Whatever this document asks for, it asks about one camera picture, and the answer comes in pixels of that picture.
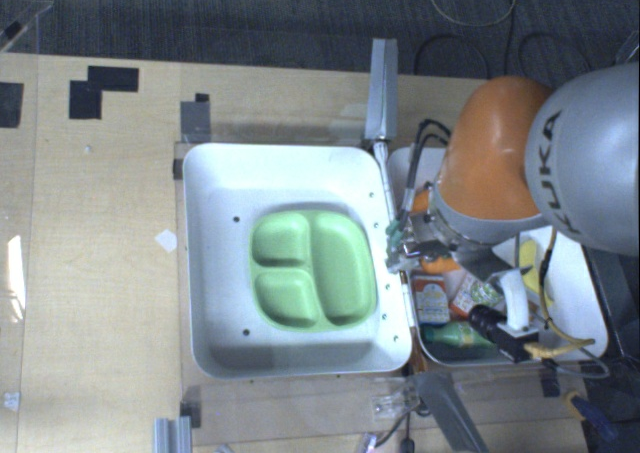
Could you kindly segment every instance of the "green divided plate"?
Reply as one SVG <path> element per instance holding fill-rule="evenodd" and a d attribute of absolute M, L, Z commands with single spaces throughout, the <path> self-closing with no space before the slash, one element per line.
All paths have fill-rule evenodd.
<path fill-rule="evenodd" d="M 304 332 L 352 327 L 373 313 L 376 280 L 364 231 L 331 211 L 283 211 L 251 232 L 254 301 L 272 325 Z"/>

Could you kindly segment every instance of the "orange object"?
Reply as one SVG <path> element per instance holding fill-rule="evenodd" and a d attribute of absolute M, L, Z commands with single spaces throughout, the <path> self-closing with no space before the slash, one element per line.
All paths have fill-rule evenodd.
<path fill-rule="evenodd" d="M 429 209 L 429 190 L 418 192 L 413 198 L 411 213 L 426 212 Z"/>
<path fill-rule="evenodd" d="M 444 201 L 458 213 L 516 220 L 539 213 L 524 174 L 533 119 L 551 89 L 503 76 L 479 87 L 465 104 L 438 175 Z"/>
<path fill-rule="evenodd" d="M 420 260 L 420 267 L 422 271 L 429 275 L 437 275 L 445 272 L 453 272 L 454 270 L 459 270 L 460 265 L 456 263 L 451 257 L 439 257 L 435 261 L 427 261 L 422 258 Z"/>

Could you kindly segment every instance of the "table surface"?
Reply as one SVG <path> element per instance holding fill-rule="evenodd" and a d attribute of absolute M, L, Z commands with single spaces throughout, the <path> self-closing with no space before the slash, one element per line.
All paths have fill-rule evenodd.
<path fill-rule="evenodd" d="M 216 131 L 240 132 L 248 141 L 300 140 L 309 132 L 339 134 L 357 127 L 368 75 L 3 57 L 0 80 L 24 83 L 25 104 L 35 99 L 30 106 L 37 106 L 37 124 L 26 121 L 18 130 L 0 130 L 1 173 L 14 181 L 21 178 L 14 159 L 20 158 L 21 147 L 10 141 L 11 135 L 35 135 L 33 199 L 25 199 L 32 218 L 31 241 L 25 246 L 27 313 L 17 451 L 151 451 L 153 420 L 175 418 L 182 397 L 178 257 L 155 241 L 164 230 L 176 231 L 172 162 L 180 140 L 180 102 L 209 94 Z M 102 120 L 70 120 L 69 81 L 86 80 L 89 65 L 138 68 L 139 91 L 103 93 Z M 406 145 L 425 115 L 453 125 L 479 83 L 401 76 L 394 145 Z M 27 142 L 27 147 L 33 158 L 33 146 Z M 10 339 L 0 335 L 2 342 Z M 2 352 L 11 346 L 19 348 L 2 344 Z M 580 424 L 558 398 L 519 398 L 517 384 L 489 392 L 486 384 L 460 387 L 463 392 L 467 387 L 467 396 L 473 393 L 468 408 L 492 451 L 513 451 L 516 444 L 521 451 L 586 451 Z M 502 423 L 487 416 L 492 409 L 506 415 L 516 408 L 521 409 L 518 417 L 505 417 Z M 10 412 L 0 410 L 0 423 L 12 422 Z M 426 421 L 413 434 L 418 451 L 448 451 L 435 424 Z M 389 425 L 382 422 L 380 429 Z M 245 430 L 232 447 L 236 453 L 351 453 L 359 431 L 364 430 L 252 442 L 251 430 Z M 4 440 L 0 451 L 13 452 L 15 440 Z M 395 445 L 391 441 L 382 451 L 394 451 Z M 215 446 L 194 451 L 213 452 Z"/>

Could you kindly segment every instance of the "gray carpet floor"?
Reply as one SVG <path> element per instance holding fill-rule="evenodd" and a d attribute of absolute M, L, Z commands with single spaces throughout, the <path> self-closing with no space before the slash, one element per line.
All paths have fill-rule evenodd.
<path fill-rule="evenodd" d="M 429 0 L 53 1 L 45 53 L 366 71 L 371 38 L 387 37 L 403 73 L 506 72 L 554 86 L 610 65 L 638 29 L 638 0 L 518 0 L 512 18 L 485 28 L 452 24 Z M 437 1 L 472 23 L 510 3 Z"/>

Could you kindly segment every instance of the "green bottle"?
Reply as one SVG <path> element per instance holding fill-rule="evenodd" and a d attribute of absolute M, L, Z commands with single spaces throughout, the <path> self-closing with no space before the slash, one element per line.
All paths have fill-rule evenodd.
<path fill-rule="evenodd" d="M 458 348 L 471 346 L 494 346 L 491 341 L 478 334 L 466 321 L 452 321 L 444 327 L 420 325 L 420 334 L 425 343 L 443 343 Z"/>

